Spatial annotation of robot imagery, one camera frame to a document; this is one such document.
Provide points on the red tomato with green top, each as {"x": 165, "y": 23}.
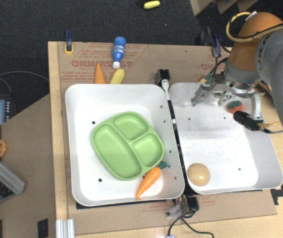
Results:
{"x": 235, "y": 107}

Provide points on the yellow oblong toy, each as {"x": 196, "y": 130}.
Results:
{"x": 152, "y": 4}

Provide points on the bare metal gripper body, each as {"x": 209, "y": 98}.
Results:
{"x": 221, "y": 85}

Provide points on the orange carrot with green top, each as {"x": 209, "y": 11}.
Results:
{"x": 150, "y": 180}

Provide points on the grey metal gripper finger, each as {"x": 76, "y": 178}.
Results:
{"x": 199, "y": 95}
{"x": 223, "y": 98}

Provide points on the brown cardboard board red print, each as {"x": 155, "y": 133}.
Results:
{"x": 156, "y": 56}

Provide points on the blue bottle with white cap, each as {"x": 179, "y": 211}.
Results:
{"x": 118, "y": 49}

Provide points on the beige round bread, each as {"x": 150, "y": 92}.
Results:
{"x": 198, "y": 174}

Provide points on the black cylinder on white bracket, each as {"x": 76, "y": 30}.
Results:
{"x": 248, "y": 120}

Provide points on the yellow corn cob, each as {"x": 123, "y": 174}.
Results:
{"x": 118, "y": 76}

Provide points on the plain orange carrot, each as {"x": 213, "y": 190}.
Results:
{"x": 99, "y": 76}

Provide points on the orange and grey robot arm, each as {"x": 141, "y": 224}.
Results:
{"x": 275, "y": 58}

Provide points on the thin black and white rod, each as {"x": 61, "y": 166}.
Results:
{"x": 173, "y": 121}

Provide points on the white plastic tray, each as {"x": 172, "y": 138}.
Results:
{"x": 221, "y": 145}
{"x": 87, "y": 172}

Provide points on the orange pretzel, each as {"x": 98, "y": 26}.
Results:
{"x": 1, "y": 149}

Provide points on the green divided plate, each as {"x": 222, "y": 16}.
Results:
{"x": 121, "y": 147}

